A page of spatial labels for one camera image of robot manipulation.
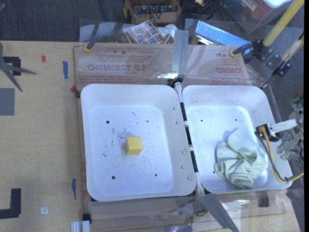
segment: wooden surface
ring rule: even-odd
[[[11,189],[21,188],[22,193],[19,218],[0,219],[0,231],[70,231],[70,223],[81,220],[84,210],[78,104],[70,92],[75,84],[73,48],[79,43],[2,43],[4,56],[20,57],[22,67],[37,75],[16,77],[23,92],[15,89],[15,115],[0,116],[0,209],[10,207]],[[69,65],[68,79],[62,61]],[[15,88],[2,72],[0,87]],[[284,194],[282,198],[284,213],[243,218],[234,214],[233,220],[241,231],[297,232],[291,202]],[[44,206],[49,207],[47,215],[40,214]],[[195,232],[218,229],[216,221],[196,221]]]

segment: gray square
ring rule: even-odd
[[[15,89],[0,88],[0,116],[15,115]]]

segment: brown box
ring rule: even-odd
[[[158,26],[176,24],[181,13],[177,0],[149,0]],[[130,24],[140,24],[147,20],[154,23],[153,16],[146,0],[126,0],[124,14]]]

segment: towel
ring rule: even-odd
[[[217,146],[216,155],[216,173],[243,189],[252,188],[257,176],[267,168],[266,152],[240,130]]]

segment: green cloth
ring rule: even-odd
[[[267,168],[266,152],[240,130],[216,149],[216,173],[243,189],[252,188],[257,176]]]

